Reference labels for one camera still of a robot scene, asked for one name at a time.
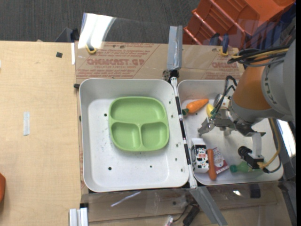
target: toy carrot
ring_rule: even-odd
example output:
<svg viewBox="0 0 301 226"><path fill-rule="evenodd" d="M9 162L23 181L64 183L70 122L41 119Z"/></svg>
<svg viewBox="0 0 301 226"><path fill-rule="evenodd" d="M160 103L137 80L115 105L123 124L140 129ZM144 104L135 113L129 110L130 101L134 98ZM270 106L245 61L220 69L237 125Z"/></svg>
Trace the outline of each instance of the toy carrot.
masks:
<svg viewBox="0 0 301 226"><path fill-rule="evenodd" d="M196 100L188 103L186 105L186 109L182 110L183 115L186 115L187 113L195 113L204 105L206 105L208 101L209 99L201 99L201 100Z"/></svg>

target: orange object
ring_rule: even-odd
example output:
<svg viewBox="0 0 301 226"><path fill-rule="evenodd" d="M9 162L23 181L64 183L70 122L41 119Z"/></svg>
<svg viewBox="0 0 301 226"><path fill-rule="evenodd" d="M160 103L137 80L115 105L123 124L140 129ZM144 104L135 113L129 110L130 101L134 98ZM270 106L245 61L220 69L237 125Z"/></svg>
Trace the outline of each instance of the orange object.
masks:
<svg viewBox="0 0 301 226"><path fill-rule="evenodd" d="M256 46L274 30L281 16L296 0L201 0L184 27L184 44L209 45L219 33L229 35L229 45L239 49Z"/></svg>
<svg viewBox="0 0 301 226"><path fill-rule="evenodd" d="M209 101L208 99L192 101L186 105L186 108L188 109L189 113L195 113L200 108L202 108L204 105L206 105L208 103L208 101Z"/></svg>
<svg viewBox="0 0 301 226"><path fill-rule="evenodd" d="M212 149L207 149L208 163L209 163L209 177L211 180L215 181L217 174L214 166L214 153Z"/></svg>
<svg viewBox="0 0 301 226"><path fill-rule="evenodd" d="M233 100L238 106L249 110L268 110L271 108L261 89L263 70L264 66L246 68L233 93Z"/></svg>
<svg viewBox="0 0 301 226"><path fill-rule="evenodd" d="M4 198L5 192L5 177L0 173L0 202Z"/></svg>

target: orange plastic crate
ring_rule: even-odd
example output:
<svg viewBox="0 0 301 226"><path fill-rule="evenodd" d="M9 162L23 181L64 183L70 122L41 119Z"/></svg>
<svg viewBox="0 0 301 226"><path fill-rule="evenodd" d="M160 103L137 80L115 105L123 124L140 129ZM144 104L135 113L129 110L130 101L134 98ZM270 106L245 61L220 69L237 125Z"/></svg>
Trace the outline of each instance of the orange plastic crate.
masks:
<svg viewBox="0 0 301 226"><path fill-rule="evenodd" d="M236 48L243 47L246 34L239 30L235 25L229 24L229 26L213 26L211 19L215 18L207 17L208 20L202 19L200 16L193 13L188 25L184 28L184 31L194 40L197 44L209 45L210 39L216 33L220 34L219 41L222 41L222 36L227 33L229 35L229 45Z"/></svg>
<svg viewBox="0 0 301 226"><path fill-rule="evenodd" d="M238 23L241 30L250 35L266 21L277 22L296 0L208 0L207 3L227 15L234 23ZM204 17L209 13L209 4L200 2L197 13Z"/></svg>
<svg viewBox="0 0 301 226"><path fill-rule="evenodd" d="M189 36L189 34L187 34L184 30L183 33L183 40L182 40L183 44L189 44L189 45L193 45L193 44L197 44L194 39L192 37Z"/></svg>

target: wooden board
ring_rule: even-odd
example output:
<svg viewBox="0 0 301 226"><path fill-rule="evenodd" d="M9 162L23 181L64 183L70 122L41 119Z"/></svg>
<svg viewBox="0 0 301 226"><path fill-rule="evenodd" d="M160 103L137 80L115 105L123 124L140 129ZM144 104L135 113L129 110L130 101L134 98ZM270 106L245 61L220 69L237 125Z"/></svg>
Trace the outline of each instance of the wooden board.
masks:
<svg viewBox="0 0 301 226"><path fill-rule="evenodd" d="M80 203L71 44L0 41L0 62L0 225L66 226Z"/></svg>

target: green plate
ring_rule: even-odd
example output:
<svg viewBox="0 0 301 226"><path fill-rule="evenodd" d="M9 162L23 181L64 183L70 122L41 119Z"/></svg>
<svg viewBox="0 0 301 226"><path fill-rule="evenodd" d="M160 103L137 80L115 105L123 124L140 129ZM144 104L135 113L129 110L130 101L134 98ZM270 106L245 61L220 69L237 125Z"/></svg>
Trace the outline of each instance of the green plate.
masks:
<svg viewBox="0 0 301 226"><path fill-rule="evenodd" d="M109 108L110 135L124 151L155 151L169 140L164 105L151 97L120 97Z"/></svg>

